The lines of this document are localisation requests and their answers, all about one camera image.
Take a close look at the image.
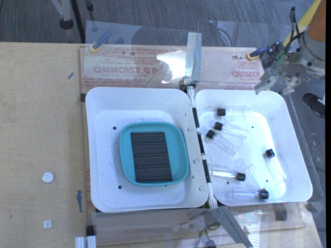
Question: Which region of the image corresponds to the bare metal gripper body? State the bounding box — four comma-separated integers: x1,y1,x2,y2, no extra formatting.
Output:
265,51,326,88

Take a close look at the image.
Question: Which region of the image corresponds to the white plastic tray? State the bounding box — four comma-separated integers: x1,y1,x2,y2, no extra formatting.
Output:
85,86,209,213
194,88,313,207

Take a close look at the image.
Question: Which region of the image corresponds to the clear plastic bottle black cap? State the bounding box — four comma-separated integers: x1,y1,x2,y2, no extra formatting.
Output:
231,187,270,200
210,167,247,182
264,148,288,182
213,121,249,140
205,129,239,156
216,106,249,119

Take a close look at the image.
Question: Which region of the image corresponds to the thin black and white rod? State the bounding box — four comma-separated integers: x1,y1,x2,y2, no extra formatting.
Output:
186,86,219,208

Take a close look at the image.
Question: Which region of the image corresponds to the clear plastic bottle without cap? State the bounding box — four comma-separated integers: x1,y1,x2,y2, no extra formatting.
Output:
233,159,266,190

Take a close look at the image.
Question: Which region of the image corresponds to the black ribbed rectangular block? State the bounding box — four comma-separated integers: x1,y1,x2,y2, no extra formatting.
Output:
130,131,174,183

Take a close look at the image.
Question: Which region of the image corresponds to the brown cardboard board red print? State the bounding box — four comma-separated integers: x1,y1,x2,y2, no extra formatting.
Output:
78,46,306,231

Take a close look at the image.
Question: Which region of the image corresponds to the blue plate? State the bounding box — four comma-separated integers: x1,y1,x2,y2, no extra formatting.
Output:
118,121,190,187

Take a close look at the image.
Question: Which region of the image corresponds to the white round disc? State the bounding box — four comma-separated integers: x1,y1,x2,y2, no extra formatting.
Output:
41,172,55,184

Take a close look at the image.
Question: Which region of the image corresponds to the black cylinder on white bracket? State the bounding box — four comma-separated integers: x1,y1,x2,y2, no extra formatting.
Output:
302,92,326,119

